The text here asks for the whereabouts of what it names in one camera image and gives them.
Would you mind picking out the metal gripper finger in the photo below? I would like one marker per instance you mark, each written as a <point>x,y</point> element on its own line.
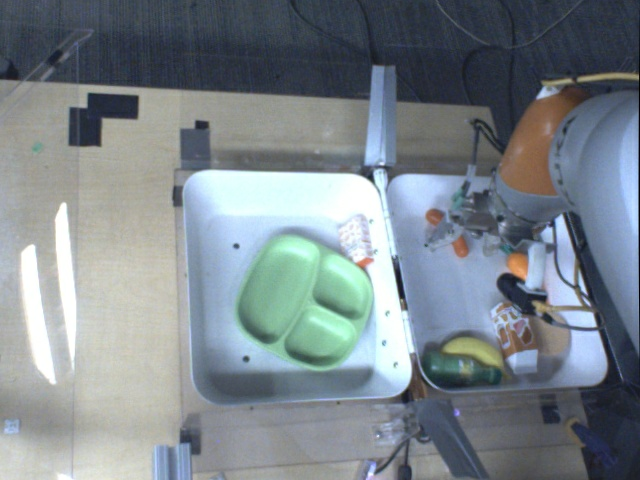
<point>442,233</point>
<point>491,244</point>

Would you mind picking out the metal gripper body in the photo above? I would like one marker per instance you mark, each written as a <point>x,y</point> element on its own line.
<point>482,215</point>

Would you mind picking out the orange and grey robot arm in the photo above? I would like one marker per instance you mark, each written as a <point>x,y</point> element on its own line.
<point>590,168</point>

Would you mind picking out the orange sausage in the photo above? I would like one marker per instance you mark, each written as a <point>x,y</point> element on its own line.
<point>461,248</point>

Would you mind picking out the orange carrot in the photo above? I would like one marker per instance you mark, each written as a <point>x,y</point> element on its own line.
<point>518,266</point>

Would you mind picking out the thin black and white rod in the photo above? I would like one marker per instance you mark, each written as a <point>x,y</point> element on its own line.
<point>395,263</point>

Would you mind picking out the white plastic tray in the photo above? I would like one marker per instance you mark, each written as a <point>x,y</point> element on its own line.
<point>220,318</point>
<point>450,303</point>

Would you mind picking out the orange and white packet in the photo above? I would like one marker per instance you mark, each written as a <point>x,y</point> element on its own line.
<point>356,238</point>

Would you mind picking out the orange and white carton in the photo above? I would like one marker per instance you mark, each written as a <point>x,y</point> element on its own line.
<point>515,338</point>

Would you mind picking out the yellow banana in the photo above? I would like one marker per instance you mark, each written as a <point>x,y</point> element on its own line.
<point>475,349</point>

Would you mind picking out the green bottle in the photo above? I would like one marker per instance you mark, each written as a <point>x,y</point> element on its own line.
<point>455,369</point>

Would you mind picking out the green divided plate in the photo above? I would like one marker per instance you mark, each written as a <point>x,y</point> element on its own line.
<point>280,293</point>

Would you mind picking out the black cylinder on white bracket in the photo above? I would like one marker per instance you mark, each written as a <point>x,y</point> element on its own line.
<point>515,288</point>

